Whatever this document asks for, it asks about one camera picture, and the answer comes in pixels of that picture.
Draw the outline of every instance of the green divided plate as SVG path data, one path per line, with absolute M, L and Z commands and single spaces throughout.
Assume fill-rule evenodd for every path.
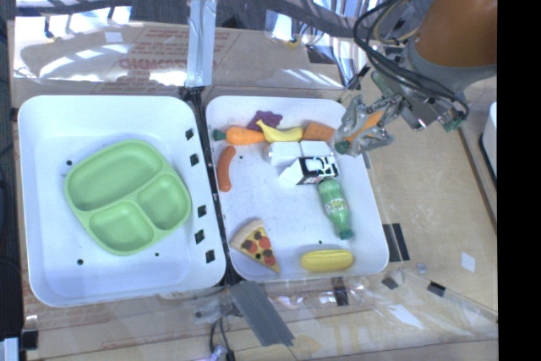
M 138 139 L 109 145 L 74 165 L 64 193 L 86 231 L 120 255 L 150 247 L 192 210 L 182 179 L 154 146 Z

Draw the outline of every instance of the green bottle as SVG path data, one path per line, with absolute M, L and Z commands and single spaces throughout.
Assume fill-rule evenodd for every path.
M 346 199 L 340 190 L 340 184 L 334 178 L 327 178 L 318 183 L 325 212 L 338 229 L 340 239 L 345 240 L 353 236 L 349 227 L 349 208 Z

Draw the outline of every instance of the white tray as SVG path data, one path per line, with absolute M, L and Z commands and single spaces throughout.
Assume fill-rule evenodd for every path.
M 208 133 L 216 167 L 227 143 L 212 139 L 212 131 L 231 125 L 245 127 L 258 110 L 281 114 L 279 129 L 306 127 L 310 121 L 338 128 L 345 107 L 323 99 L 219 96 L 206 108 Z M 353 238 L 342 241 L 325 214 L 315 185 L 292 185 L 279 178 L 283 167 L 273 167 L 263 158 L 266 142 L 236 146 L 230 166 L 232 189 L 219 192 L 227 239 L 249 219 L 265 222 L 273 244 L 280 275 L 267 270 L 237 250 L 231 249 L 232 264 L 240 276 L 251 281 L 297 280 L 321 276 L 368 275 L 382 271 L 389 249 L 381 226 L 363 158 L 335 152 L 342 192 L 350 208 Z M 349 249 L 355 261 L 344 271 L 313 273 L 300 265 L 302 253 L 311 249 Z
M 155 146 L 192 200 L 181 227 L 130 256 L 105 251 L 63 193 L 68 161 L 122 139 Z M 20 108 L 19 142 L 30 286 L 43 303 L 97 303 L 212 287 L 221 280 L 225 254 L 187 104 L 170 96 L 37 96 Z M 192 165 L 194 158 L 198 163 Z

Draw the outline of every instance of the toy sausage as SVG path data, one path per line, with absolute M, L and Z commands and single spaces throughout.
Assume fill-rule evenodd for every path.
M 229 166 L 231 160 L 237 151 L 234 146 L 228 146 L 220 155 L 218 166 L 216 167 L 216 175 L 218 177 L 218 189 L 227 192 L 231 189 L 231 179 L 229 178 Z

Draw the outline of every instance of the toy pizza slice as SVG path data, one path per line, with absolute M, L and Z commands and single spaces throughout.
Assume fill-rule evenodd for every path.
M 267 236 L 265 225 L 260 218 L 251 220 L 238 229 L 229 244 L 259 264 L 274 272 L 280 272 L 280 266 L 276 262 L 272 250 L 271 240 Z

